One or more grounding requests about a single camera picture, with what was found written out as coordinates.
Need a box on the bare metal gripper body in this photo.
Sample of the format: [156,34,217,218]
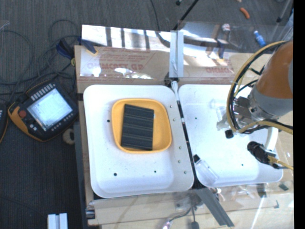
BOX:
[233,95,263,126]

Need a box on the clear plastic bottle black cap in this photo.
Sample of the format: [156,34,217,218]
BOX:
[209,98,236,139]
[193,154,219,184]

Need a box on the white plastic tray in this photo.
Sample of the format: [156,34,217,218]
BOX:
[82,84,195,199]
[178,83,284,188]

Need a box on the blue bottle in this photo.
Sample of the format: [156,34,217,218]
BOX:
[253,30,267,48]

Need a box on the yellow plate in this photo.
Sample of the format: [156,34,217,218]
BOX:
[111,98,173,154]

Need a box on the orange sausage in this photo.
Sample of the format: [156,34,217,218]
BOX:
[239,7,251,20]

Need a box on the dark grey striped carpet piece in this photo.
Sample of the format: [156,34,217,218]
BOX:
[120,104,155,151]

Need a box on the brown cardboard board red print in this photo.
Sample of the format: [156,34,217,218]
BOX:
[74,45,294,226]

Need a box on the black cylinder on white bracket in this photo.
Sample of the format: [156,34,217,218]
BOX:
[247,125,279,167]

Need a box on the beige ring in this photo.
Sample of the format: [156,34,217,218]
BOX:
[62,128,75,145]

